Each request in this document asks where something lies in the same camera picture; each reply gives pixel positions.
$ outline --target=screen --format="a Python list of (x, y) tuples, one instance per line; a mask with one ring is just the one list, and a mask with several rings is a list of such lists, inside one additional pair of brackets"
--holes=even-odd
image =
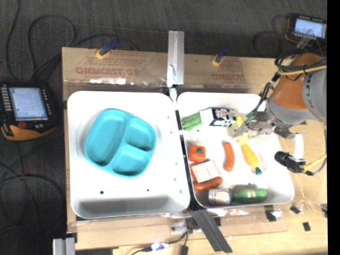
[(10, 88), (17, 121), (48, 120), (39, 88)]
[(326, 26), (327, 25), (325, 23), (312, 22), (297, 18), (295, 22), (295, 32), (324, 39), (326, 36)]

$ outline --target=label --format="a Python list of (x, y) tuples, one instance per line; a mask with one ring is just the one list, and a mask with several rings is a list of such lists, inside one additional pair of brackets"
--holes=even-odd
[(247, 194), (248, 203), (254, 203), (255, 198), (256, 198), (256, 193), (254, 192), (254, 190), (247, 189), (246, 194)]
[(211, 206), (225, 206), (230, 205), (231, 191), (228, 189), (210, 189), (208, 193), (208, 200)]
[(236, 122), (234, 109), (231, 108), (209, 108), (201, 110), (201, 122), (211, 126), (232, 126)]
[(97, 58), (92, 50), (73, 66), (67, 81), (130, 84), (138, 78), (156, 56), (152, 52), (111, 50), (108, 57)]
[(214, 179), (219, 176), (218, 169), (213, 160), (206, 161), (191, 167), (198, 183)]
[(215, 67), (211, 73), (209, 81), (213, 84), (243, 84), (245, 77), (242, 70), (242, 64), (236, 57), (223, 57), (219, 67)]

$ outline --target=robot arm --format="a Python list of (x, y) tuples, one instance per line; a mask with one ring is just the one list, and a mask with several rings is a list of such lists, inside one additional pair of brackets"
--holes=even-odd
[(271, 134), (294, 140), (293, 156), (277, 152), (275, 159), (295, 173), (306, 173), (302, 166), (303, 139), (301, 134), (291, 133), (294, 125), (306, 120), (327, 124), (327, 58), (313, 53), (295, 55), (289, 66), (282, 66), (285, 57), (275, 60), (278, 73), (260, 94), (258, 106), (247, 115), (244, 125), (235, 137), (245, 132)]

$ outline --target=metal bracket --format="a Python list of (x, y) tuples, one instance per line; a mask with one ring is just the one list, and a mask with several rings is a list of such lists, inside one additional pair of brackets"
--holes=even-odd
[(168, 67), (166, 85), (168, 88), (183, 84), (184, 73), (184, 32), (169, 31)]
[(274, 212), (274, 206), (273, 205), (265, 205), (265, 214), (269, 222), (275, 222), (276, 216), (273, 215)]
[(53, 239), (53, 255), (75, 255), (74, 238)]

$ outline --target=green bottle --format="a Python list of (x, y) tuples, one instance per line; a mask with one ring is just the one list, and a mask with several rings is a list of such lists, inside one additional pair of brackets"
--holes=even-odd
[(212, 206), (231, 205), (234, 201), (240, 204), (259, 203), (267, 197), (267, 190), (263, 188), (245, 188), (237, 193), (233, 193), (231, 189), (210, 189), (208, 193), (209, 204)]
[(267, 190), (263, 188), (246, 188), (237, 193), (232, 193), (232, 201), (236, 201), (241, 204), (259, 203), (267, 199)]

